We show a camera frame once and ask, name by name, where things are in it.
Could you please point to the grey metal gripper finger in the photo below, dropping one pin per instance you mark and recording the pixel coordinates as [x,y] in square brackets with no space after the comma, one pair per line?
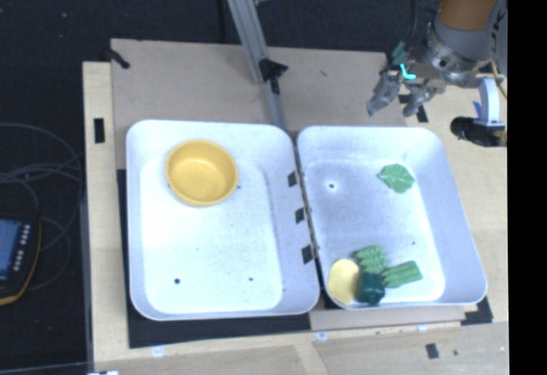
[416,101]
[381,93]

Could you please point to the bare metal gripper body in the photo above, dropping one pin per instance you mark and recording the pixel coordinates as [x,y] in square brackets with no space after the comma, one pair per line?
[444,63]

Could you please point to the light green lettuce leaf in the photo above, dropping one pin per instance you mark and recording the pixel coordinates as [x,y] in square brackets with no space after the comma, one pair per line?
[396,178]

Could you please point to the white plastic tray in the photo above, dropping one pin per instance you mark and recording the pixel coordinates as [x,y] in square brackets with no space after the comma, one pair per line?
[213,228]
[376,219]

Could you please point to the thin black and white rod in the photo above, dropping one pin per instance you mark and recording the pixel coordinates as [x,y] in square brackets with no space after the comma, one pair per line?
[308,211]

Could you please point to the light green ridged vegetable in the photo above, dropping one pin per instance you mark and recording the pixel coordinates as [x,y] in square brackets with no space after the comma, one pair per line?
[372,259]
[401,273]

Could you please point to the brown cardboard board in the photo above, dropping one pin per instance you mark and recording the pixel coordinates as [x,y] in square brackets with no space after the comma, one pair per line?
[205,78]

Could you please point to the yellow oval slice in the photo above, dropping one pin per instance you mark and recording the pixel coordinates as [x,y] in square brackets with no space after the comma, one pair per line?
[343,280]

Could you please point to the dark green pepper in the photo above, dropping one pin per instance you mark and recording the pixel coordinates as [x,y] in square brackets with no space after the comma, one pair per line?
[371,288]

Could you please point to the yellow bowl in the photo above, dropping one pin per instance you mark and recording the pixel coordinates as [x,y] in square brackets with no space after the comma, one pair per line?
[201,172]

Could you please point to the black cylinder on white bracket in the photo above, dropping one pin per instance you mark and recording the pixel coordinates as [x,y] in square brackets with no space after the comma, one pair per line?
[485,117]

